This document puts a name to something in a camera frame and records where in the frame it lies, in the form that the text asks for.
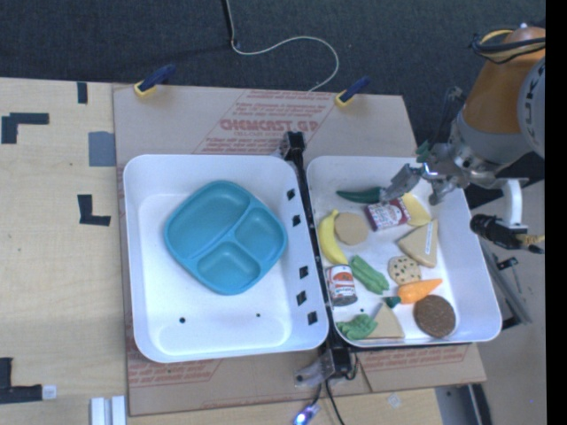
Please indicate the blue divided plate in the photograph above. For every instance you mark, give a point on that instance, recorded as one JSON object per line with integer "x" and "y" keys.
{"x": 212, "y": 219}

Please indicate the black cylinder on white bracket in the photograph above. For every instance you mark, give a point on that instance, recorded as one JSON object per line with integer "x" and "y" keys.
{"x": 496, "y": 230}

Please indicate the brown cardboard board, red print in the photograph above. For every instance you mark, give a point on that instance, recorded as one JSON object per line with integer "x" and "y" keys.
{"x": 177, "y": 118}

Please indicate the tan triangular sandwich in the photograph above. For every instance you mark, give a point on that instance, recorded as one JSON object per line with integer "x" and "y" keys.
{"x": 421, "y": 244}

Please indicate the green chili pepper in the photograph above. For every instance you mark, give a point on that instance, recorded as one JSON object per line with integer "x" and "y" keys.
{"x": 359, "y": 194}

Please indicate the green lettuce leaf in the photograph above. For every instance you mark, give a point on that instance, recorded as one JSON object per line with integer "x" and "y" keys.
{"x": 356, "y": 326}

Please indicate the orange and white can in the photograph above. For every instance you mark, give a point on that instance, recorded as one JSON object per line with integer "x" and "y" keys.
{"x": 341, "y": 285}

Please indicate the green bean pods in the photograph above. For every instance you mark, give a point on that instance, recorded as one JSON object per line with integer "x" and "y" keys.
{"x": 368, "y": 275}

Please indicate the white plastic tray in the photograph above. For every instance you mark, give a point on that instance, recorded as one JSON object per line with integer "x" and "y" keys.
{"x": 465, "y": 246}
{"x": 221, "y": 326}

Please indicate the yellow banana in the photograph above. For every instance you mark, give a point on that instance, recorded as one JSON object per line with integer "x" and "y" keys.
{"x": 328, "y": 239}

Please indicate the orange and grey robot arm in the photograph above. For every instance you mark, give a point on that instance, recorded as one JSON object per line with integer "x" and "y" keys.
{"x": 491, "y": 100}

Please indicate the tan round biscuit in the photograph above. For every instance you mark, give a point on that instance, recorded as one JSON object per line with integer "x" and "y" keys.
{"x": 351, "y": 228}

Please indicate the orange carrot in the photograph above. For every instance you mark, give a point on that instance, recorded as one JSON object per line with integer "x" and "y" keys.
{"x": 416, "y": 290}

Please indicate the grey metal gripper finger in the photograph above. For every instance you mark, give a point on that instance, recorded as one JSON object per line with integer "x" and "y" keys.
{"x": 440, "y": 189}
{"x": 402, "y": 182}

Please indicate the thin black rod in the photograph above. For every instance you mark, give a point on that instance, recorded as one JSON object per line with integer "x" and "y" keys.
{"x": 310, "y": 210}

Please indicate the brown round patty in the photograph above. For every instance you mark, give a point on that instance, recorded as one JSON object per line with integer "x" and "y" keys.
{"x": 435, "y": 317}

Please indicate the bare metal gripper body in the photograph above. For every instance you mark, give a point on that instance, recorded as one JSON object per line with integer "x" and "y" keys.
{"x": 447, "y": 166}

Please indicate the chocolate chip cookie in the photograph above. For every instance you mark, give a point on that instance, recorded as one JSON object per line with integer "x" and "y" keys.
{"x": 404, "y": 270}

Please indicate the yellow wedge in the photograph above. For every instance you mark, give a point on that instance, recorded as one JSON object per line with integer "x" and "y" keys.
{"x": 416, "y": 210}

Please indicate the red and white packet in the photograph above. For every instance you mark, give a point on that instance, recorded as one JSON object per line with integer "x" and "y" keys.
{"x": 386, "y": 215}

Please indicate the tan cheese wedge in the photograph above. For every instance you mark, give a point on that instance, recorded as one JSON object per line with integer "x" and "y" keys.
{"x": 389, "y": 326}

